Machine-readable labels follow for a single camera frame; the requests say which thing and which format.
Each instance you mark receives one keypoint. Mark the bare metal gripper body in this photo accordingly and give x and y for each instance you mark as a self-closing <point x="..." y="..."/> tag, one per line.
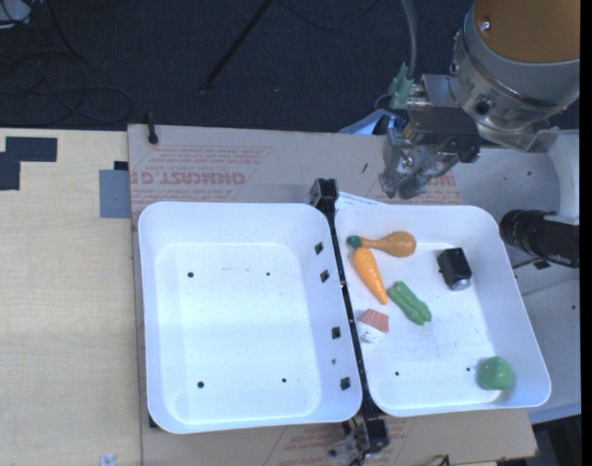
<point x="441" y="114"/>

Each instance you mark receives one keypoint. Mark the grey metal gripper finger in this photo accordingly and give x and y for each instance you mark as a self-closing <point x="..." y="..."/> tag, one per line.
<point x="393" y="163"/>
<point x="424" y="168"/>

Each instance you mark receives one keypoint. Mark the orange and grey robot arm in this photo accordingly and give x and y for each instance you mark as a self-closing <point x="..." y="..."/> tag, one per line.
<point x="529" y="22"/>

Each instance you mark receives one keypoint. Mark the white paper sheet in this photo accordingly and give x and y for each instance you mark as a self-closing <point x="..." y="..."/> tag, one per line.
<point x="361" y="199"/>

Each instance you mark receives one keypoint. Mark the yellow-orange pear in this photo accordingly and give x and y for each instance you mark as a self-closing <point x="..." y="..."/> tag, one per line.
<point x="398" y="244"/>

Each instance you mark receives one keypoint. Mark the small black can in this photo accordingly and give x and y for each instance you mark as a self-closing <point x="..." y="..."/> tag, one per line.
<point x="453" y="267"/>

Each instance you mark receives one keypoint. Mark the orange carrot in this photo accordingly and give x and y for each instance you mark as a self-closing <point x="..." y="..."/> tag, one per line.
<point x="370" y="272"/>

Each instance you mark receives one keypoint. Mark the thin black rod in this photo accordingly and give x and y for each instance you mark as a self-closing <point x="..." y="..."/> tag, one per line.
<point x="347" y="289"/>

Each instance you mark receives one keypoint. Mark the green beans bundle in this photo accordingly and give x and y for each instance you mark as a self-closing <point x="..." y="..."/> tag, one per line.
<point x="410" y="304"/>

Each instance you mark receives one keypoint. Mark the pink and white cake slice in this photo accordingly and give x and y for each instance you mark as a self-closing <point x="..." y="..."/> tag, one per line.
<point x="373" y="323"/>

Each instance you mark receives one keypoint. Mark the brown cardboard board red print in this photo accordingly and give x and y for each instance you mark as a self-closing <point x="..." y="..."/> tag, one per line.
<point x="218" y="173"/>

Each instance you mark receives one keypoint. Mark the white plastic tray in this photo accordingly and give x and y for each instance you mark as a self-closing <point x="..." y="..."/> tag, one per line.
<point x="441" y="347"/>
<point x="238" y="318"/>

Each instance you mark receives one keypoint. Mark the green pepper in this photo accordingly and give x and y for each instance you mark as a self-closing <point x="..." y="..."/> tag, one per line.
<point x="494" y="374"/>

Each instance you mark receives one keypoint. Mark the black cylinder on white bracket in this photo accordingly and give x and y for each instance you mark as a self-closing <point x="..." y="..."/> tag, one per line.
<point x="538" y="236"/>

